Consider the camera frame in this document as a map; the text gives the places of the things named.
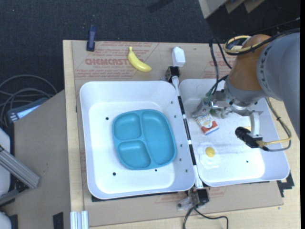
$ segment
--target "black carpet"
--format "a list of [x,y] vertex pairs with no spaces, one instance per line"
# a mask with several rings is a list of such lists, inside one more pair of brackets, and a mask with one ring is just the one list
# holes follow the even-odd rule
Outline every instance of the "black carpet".
[[[300,0],[266,0],[247,13],[241,5],[228,14],[225,6],[204,19],[198,0],[0,0],[0,84],[33,74],[64,88],[62,40],[87,40],[91,24],[96,40],[142,42],[224,42],[300,17]],[[261,31],[300,27],[300,21]],[[18,78],[0,90],[25,87],[50,91],[35,79]],[[0,96],[0,104],[6,96]]]

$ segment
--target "cable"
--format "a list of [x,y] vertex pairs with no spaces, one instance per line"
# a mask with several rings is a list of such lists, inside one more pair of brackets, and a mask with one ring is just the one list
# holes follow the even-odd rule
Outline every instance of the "cable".
[[216,74],[216,86],[215,86],[214,91],[212,92],[212,95],[214,95],[215,92],[216,92],[217,86],[218,86],[219,73],[218,73],[218,64],[217,64],[217,61],[216,61],[215,55],[214,55],[214,50],[213,50],[213,43],[212,43],[212,41],[213,41],[213,40],[211,39],[211,40],[210,40],[210,43],[209,43],[209,47],[210,47],[211,56],[212,56],[212,59],[213,59],[213,62],[214,62],[215,74]]
[[[277,112],[275,111],[275,109],[273,108],[270,99],[266,98],[266,102],[271,110],[271,112],[273,113],[273,115],[276,117],[276,120],[281,124],[282,128],[284,129],[284,131],[286,132],[286,134],[288,135],[288,138],[286,139],[281,139],[281,140],[276,140],[276,141],[270,141],[270,142],[263,142],[263,141],[257,141],[257,143],[259,144],[259,146],[265,150],[265,151],[269,151],[269,152],[278,152],[278,151],[284,151],[290,148],[291,146],[291,131],[289,130],[289,128],[285,125],[285,123],[281,120],[281,117],[277,114]],[[288,146],[285,148],[279,148],[279,149],[269,149],[266,146],[267,145],[272,145],[272,144],[276,144],[276,143],[283,143],[283,142],[289,142]]]
[[[13,77],[11,77],[11,78],[5,80],[4,82],[2,82],[2,83],[0,84],[0,88],[1,88],[4,84],[6,84],[7,82],[9,82],[9,81],[11,81],[11,80],[14,80],[14,79],[16,79],[16,78],[21,78],[21,77],[36,78],[36,79],[38,79],[38,80],[41,80],[41,81],[45,82],[46,84],[48,84],[48,85],[53,89],[53,91],[55,92],[55,94],[57,94],[56,88],[55,88],[49,81],[47,81],[46,79],[44,79],[44,78],[42,78],[42,77],[40,77],[40,76],[31,75],[31,74],[22,74],[22,75],[13,76]],[[7,95],[7,96],[12,96],[12,95],[13,95],[13,94],[11,94],[11,93],[8,93],[8,92],[5,92],[5,91],[1,91],[1,90],[0,90],[0,93],[1,93],[1,94],[4,94],[4,95]],[[35,95],[23,95],[22,97],[29,97],[29,96],[32,97],[32,96],[35,96]]]
[[1,110],[1,113],[0,113],[0,125],[1,127],[3,127],[4,125],[6,125],[6,123],[3,121],[4,119],[4,111],[5,111],[5,108],[7,106],[7,104],[13,99],[15,98],[15,96],[17,96],[18,94],[20,93],[23,93],[23,92],[39,92],[43,95],[46,95],[48,98],[51,98],[51,96],[47,93],[45,93],[44,91],[41,91],[41,90],[38,90],[36,88],[24,88],[22,90],[19,90],[18,92],[12,94],[7,100],[6,102],[3,104],[3,107],[2,107],[2,110]]
[[261,47],[262,45],[266,44],[266,43],[269,43],[273,40],[275,40],[276,38],[279,38],[279,37],[282,37],[282,36],[285,36],[285,35],[289,35],[289,34],[292,34],[292,33],[297,33],[297,32],[300,32],[300,28],[297,28],[297,29],[291,29],[291,30],[287,30],[287,31],[284,31],[282,33],[279,33],[279,34],[276,34],[258,44],[255,44],[255,45],[252,45],[250,47],[246,47],[246,48],[241,48],[241,49],[228,49],[228,45],[236,40],[239,40],[239,39],[248,39],[250,36],[246,36],[246,35],[242,35],[242,36],[237,36],[237,37],[233,37],[231,39],[229,39],[225,44],[224,44],[224,51],[228,54],[228,55],[240,55],[240,54],[245,54],[245,53],[248,53],[248,52],[254,52],[255,49]]
[[226,219],[226,229],[229,229],[229,219],[227,216],[219,216],[219,217],[208,217],[208,216],[205,216],[204,214],[200,213],[197,209],[196,209],[197,205],[190,208],[189,211],[186,213],[185,217],[184,217],[184,220],[183,220],[183,229],[186,229],[185,225],[186,225],[186,221],[188,219],[188,217],[190,216],[192,210],[194,209],[199,215],[201,215],[202,217],[204,218],[207,218],[207,219]]
[[267,31],[267,30],[269,30],[269,29],[273,29],[273,28],[275,28],[275,27],[283,26],[283,25],[286,25],[286,24],[289,24],[289,23],[292,23],[292,22],[295,22],[295,21],[299,21],[299,20],[301,20],[301,17],[295,18],[294,20],[287,21],[287,22],[284,22],[284,23],[281,23],[281,24],[277,24],[277,25],[274,25],[274,26],[270,26],[270,27],[268,27],[268,28],[265,28],[265,29],[262,29],[262,30],[259,30],[259,31],[252,32],[252,33],[250,33],[249,35],[255,35],[255,34],[260,33],[260,32],[262,32],[262,31]]
[[14,103],[28,103],[28,104],[30,104],[30,103],[33,103],[33,101],[30,101],[30,100],[15,100]]
[[217,89],[216,86],[218,85],[218,83],[221,82],[221,81],[225,81],[225,80],[227,79],[228,76],[229,76],[229,75],[227,74],[227,75],[225,75],[224,77],[220,78],[220,79],[218,80],[218,82],[215,83],[215,84],[211,87],[210,92],[212,92],[214,88]]
[[221,47],[219,41],[218,41],[215,37],[213,37],[212,40],[215,40],[215,41],[216,41],[216,43],[217,43],[217,45],[218,45],[218,47],[219,47],[220,53],[221,53],[221,55],[222,55],[222,57],[223,57],[223,59],[224,59],[225,64],[226,64],[230,69],[232,69],[232,66],[228,63],[227,59],[225,58],[223,48]]

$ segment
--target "banana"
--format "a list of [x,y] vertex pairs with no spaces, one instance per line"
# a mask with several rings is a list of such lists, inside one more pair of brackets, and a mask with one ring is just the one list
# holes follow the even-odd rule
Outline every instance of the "banana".
[[143,63],[138,59],[138,57],[132,51],[132,47],[129,47],[128,61],[132,64],[134,68],[136,68],[139,71],[149,72],[152,70],[152,68],[149,65]]

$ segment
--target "egg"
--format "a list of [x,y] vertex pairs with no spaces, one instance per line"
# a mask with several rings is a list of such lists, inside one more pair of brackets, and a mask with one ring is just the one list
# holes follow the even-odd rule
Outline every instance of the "egg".
[[205,169],[218,168],[221,163],[220,154],[211,142],[203,142],[197,146],[199,162]]

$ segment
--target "blue divided plate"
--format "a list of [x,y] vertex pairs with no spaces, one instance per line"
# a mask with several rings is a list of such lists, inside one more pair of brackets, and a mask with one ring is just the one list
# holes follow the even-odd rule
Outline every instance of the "blue divided plate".
[[112,123],[112,135],[119,160],[129,169],[162,167],[176,156],[171,126],[165,115],[156,110],[120,114]]

